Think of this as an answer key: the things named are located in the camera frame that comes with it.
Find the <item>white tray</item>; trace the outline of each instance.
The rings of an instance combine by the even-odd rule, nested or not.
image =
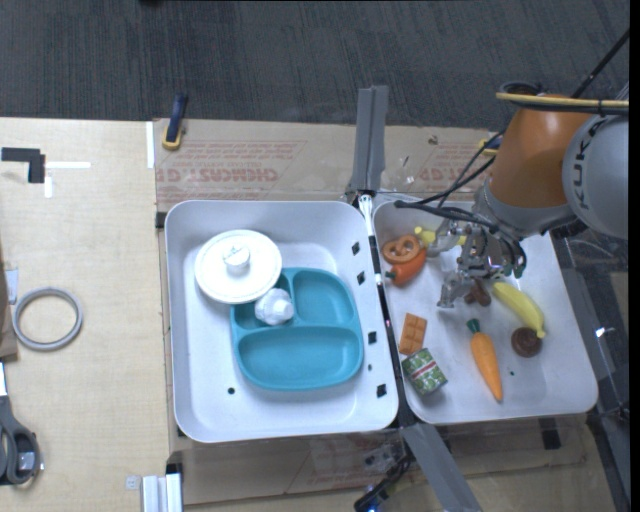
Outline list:
[[[313,391],[271,391],[244,377],[232,350],[230,306],[201,293],[193,271],[204,243],[232,229],[271,238],[283,267],[326,270],[347,285],[364,339],[364,361],[353,378]],[[213,443],[389,426],[397,414],[398,391],[367,235],[360,212],[337,201],[196,200],[172,208],[165,237],[174,412],[188,437]],[[373,343],[370,333],[376,333]]]
[[[466,206],[468,203],[451,203]],[[379,247],[415,226],[435,230],[441,218],[415,209],[398,209],[391,202],[378,206],[374,229]],[[405,287],[385,282],[391,321],[400,340],[404,316],[427,319],[424,346],[448,378],[434,393],[421,396],[405,381],[409,406],[416,416],[436,425],[532,416],[577,414],[595,404],[597,382],[567,294],[549,236],[534,236],[522,243],[528,262],[521,279],[508,280],[529,294],[545,313],[542,351],[523,358],[511,348],[511,333],[522,326],[515,314],[493,299],[489,307],[468,305],[462,299],[454,309],[437,307],[445,274],[455,268],[460,247],[429,258],[421,273]],[[380,258],[383,270],[390,265]],[[470,318],[478,318],[496,346],[504,400],[497,402],[475,367],[469,348]]]

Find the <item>metal ring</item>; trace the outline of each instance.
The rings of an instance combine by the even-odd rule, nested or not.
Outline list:
[[[22,332],[22,330],[20,329],[20,315],[22,315],[22,311],[24,310],[24,308],[35,299],[49,296],[60,297],[61,299],[66,300],[76,313],[76,323],[71,328],[71,330],[59,340],[53,341],[51,343],[42,343],[32,340]],[[81,326],[82,308],[80,307],[80,302],[78,301],[78,299],[68,291],[63,290],[62,288],[56,288],[54,286],[35,288],[25,293],[22,297],[20,297],[20,299],[18,299],[18,301],[16,302],[16,307],[13,310],[13,328],[16,331],[18,339],[26,347],[33,350],[39,350],[41,352],[56,350],[69,344],[73,340],[73,338],[76,337],[76,335],[80,331]]]

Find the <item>gray metal bar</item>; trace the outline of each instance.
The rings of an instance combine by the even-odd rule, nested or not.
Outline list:
[[[389,87],[374,85],[358,91],[356,147],[350,191],[378,190],[385,168],[384,126],[389,106]]]

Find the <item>white lid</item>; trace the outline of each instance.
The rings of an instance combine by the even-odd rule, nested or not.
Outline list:
[[[214,300],[251,302],[271,289],[282,270],[278,246],[257,231],[236,229],[210,239],[198,252],[196,281]]]

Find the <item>scissors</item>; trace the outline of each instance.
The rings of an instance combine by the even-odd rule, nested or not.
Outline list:
[[[35,435],[13,417],[0,360],[0,481],[24,484],[36,475],[40,448]]]

